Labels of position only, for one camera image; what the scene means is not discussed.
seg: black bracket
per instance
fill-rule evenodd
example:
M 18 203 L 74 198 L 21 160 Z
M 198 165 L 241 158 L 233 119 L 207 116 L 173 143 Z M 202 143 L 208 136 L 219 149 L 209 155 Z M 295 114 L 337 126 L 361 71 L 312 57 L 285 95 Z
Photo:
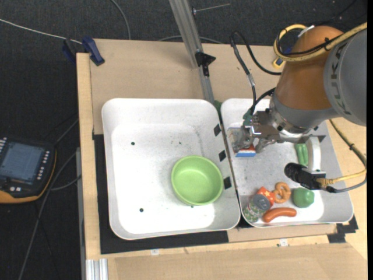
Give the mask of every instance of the black bracket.
M 349 224 L 337 223 L 337 233 L 328 234 L 328 239 L 330 243 L 345 243 L 346 233 L 356 233 L 356 230 L 359 229 L 357 226 L 355 215 L 349 221 Z
M 209 65 L 216 59 L 216 57 L 198 51 L 195 54 L 195 58 L 197 60 L 198 66 L 202 66 L 203 75 L 205 77 L 209 77 Z

